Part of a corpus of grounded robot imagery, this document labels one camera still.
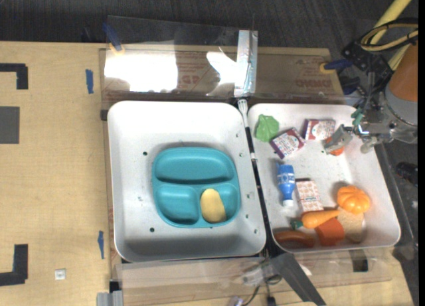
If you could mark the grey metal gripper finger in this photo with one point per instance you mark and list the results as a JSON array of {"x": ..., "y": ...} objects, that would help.
[{"x": 338, "y": 138}]

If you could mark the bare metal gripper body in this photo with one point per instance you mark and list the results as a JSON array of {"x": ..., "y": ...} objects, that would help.
[{"x": 375, "y": 130}]

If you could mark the small orange toy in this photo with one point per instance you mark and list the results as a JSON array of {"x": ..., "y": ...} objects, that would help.
[{"x": 338, "y": 150}]

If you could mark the purple and white carton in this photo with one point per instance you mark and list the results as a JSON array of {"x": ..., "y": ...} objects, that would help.
[
  {"x": 318, "y": 129},
  {"x": 287, "y": 142}
]

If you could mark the white plastic tray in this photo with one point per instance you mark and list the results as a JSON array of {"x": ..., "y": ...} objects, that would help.
[
  {"x": 332, "y": 168},
  {"x": 133, "y": 165}
]

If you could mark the orange pumpkin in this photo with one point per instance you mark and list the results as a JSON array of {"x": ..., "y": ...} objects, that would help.
[{"x": 353, "y": 200}]

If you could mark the pink and white carton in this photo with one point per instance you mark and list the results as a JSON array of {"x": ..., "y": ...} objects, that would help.
[{"x": 308, "y": 195}]

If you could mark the blue bottle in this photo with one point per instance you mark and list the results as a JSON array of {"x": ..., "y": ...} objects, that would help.
[{"x": 285, "y": 180}]

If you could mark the green lettuce leaf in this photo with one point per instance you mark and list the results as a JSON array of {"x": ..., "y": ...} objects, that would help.
[{"x": 266, "y": 128}]

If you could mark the orange carrot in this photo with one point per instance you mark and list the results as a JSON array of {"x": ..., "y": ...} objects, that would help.
[{"x": 317, "y": 219}]

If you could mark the tan bread slice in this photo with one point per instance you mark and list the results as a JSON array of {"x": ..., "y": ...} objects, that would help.
[{"x": 353, "y": 226}]

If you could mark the orange block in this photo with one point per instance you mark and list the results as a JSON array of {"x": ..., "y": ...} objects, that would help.
[{"x": 330, "y": 232}]

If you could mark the brown sausage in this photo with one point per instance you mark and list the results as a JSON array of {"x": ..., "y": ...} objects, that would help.
[{"x": 293, "y": 238}]

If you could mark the yellow potato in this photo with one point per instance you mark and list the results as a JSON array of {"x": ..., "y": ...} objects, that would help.
[{"x": 212, "y": 206}]

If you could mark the blue divided plate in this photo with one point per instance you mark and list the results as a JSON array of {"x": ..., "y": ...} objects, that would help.
[{"x": 186, "y": 172}]

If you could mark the small white square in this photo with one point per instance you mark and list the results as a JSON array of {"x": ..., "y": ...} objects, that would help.
[{"x": 60, "y": 274}]

